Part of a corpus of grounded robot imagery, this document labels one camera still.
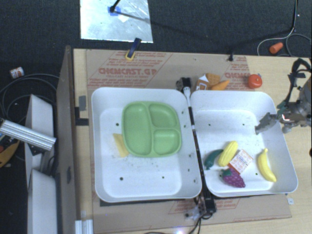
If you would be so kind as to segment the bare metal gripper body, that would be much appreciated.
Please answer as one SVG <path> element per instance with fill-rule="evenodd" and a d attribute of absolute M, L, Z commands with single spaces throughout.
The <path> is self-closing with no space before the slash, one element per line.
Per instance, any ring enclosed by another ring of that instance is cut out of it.
<path fill-rule="evenodd" d="M 283 124 L 283 133 L 289 133 L 292 128 L 297 126 L 311 127 L 312 108 L 310 103 L 297 100 L 296 102 L 289 102 L 286 104 L 286 102 L 283 101 L 277 108 L 279 121 Z"/>

